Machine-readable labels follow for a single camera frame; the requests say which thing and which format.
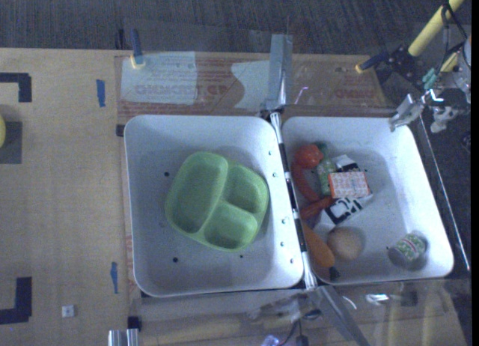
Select green divided plate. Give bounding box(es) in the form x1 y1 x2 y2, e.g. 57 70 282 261
164 151 270 252

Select red tomato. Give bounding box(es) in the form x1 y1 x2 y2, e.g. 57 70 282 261
294 144 324 169

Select green packet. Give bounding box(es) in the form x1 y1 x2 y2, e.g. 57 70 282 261
315 142 338 196

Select orange and white carton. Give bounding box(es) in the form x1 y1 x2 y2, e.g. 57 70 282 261
328 171 371 200

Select green and white small can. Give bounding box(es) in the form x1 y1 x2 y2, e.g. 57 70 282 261
387 232 429 268

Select white plastic tray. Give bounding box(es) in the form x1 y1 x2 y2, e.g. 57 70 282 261
280 115 455 286
123 114 305 298

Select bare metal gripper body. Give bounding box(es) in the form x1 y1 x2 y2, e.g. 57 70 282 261
424 36 472 106

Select red carrot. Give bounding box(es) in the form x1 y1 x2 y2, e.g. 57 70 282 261
300 196 334 220

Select brown potato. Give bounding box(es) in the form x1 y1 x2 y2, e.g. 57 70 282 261
326 226 365 261

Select orange carrot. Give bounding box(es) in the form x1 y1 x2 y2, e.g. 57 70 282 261
302 222 341 281

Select thin black and white rod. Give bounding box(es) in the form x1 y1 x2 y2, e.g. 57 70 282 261
269 111 318 291

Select brown cardboard board red print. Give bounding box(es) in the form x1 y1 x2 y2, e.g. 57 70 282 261
114 53 394 300

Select black and white patterned carton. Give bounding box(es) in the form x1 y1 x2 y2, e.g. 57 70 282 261
324 196 364 225

